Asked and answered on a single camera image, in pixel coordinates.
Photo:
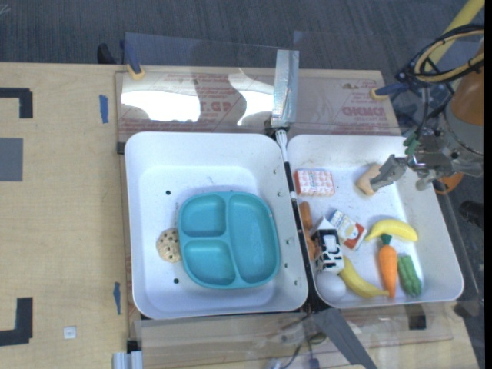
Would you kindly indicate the black and white milk carton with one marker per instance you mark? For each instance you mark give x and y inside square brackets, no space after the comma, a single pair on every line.
[330,250]

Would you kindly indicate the small white square block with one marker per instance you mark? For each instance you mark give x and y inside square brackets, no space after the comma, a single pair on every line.
[70,332]

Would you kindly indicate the green toy asparagus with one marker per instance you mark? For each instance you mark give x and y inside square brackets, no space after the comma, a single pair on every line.
[409,275]

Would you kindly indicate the orange carrot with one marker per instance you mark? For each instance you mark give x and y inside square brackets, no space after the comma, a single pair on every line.
[388,263]

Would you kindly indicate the orange toy fried food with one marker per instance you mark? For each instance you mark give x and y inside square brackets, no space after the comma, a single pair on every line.
[306,215]

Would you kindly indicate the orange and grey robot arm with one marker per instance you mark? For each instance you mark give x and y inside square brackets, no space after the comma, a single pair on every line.
[467,98]

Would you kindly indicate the yellow banana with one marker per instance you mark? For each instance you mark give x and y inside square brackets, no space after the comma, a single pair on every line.
[392,228]
[357,281]

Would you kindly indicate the white plastic tray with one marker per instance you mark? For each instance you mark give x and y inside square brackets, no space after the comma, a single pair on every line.
[153,206]
[384,206]

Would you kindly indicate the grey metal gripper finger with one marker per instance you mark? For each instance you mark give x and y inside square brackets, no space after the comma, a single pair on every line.
[388,173]
[426,183]

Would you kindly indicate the tan toy bread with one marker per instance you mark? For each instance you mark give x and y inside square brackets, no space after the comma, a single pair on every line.
[365,181]

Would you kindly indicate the blue divided plate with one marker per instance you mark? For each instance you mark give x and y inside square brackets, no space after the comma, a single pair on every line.
[250,240]

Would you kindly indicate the white egg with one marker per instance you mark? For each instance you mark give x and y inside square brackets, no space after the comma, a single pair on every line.
[330,286]

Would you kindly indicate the orange and white packet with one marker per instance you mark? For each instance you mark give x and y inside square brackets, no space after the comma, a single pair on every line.
[314,183]

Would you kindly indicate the brown cardboard board red print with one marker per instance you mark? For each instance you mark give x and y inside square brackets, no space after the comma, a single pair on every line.
[330,102]

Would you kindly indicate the white yellow red small carton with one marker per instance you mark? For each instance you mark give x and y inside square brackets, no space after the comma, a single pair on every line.
[348,229]

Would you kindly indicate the tan chocolate chip biscuit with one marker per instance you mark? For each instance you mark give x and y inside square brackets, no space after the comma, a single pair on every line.
[167,246]

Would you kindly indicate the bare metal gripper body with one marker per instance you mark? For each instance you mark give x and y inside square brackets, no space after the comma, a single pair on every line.
[436,160]

